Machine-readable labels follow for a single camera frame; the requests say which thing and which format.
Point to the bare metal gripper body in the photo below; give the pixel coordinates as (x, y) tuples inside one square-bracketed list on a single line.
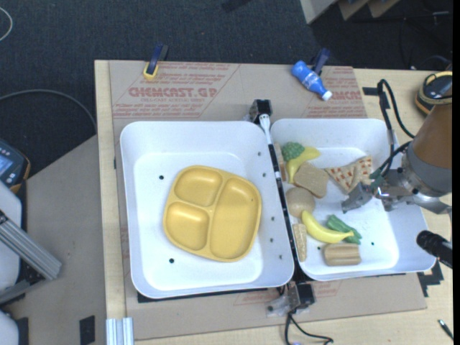
[(399, 185)]

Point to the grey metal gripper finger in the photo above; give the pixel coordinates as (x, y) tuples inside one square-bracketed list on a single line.
[(393, 203), (355, 200)]

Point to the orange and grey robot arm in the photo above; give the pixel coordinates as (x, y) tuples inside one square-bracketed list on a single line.
[(433, 135)]

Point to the pizza slice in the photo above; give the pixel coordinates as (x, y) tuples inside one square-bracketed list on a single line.
[(346, 176)]

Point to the green pea pod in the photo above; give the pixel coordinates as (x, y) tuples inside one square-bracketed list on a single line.
[(339, 224)]

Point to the white plastic tray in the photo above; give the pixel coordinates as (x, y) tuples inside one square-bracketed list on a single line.
[(384, 235), (151, 200)]

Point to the tan bread slice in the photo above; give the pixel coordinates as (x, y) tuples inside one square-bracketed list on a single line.
[(312, 180)]

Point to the round beige bun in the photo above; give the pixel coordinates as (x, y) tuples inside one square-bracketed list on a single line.
[(300, 201)]

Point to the tan bread roll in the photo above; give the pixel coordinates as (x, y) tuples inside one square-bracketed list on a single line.
[(341, 255)]

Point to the tan wedge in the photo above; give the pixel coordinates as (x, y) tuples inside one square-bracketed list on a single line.
[(301, 241)]

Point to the green grapes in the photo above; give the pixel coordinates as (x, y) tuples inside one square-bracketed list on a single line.
[(292, 151)]

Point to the thin black and white rod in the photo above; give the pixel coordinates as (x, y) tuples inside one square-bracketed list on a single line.
[(276, 171)]

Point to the yellow divided plate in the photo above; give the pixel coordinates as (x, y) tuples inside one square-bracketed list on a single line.
[(230, 217)]

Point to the blue plastic bottle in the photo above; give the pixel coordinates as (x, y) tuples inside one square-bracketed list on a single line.
[(308, 78)]

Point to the black pen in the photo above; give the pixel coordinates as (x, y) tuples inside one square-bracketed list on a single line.
[(445, 328)]

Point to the brown cardboard board red print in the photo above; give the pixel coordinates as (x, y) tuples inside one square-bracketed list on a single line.
[(215, 95)]

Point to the black cylinder on white bracket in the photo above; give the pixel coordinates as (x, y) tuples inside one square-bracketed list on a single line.
[(433, 243)]

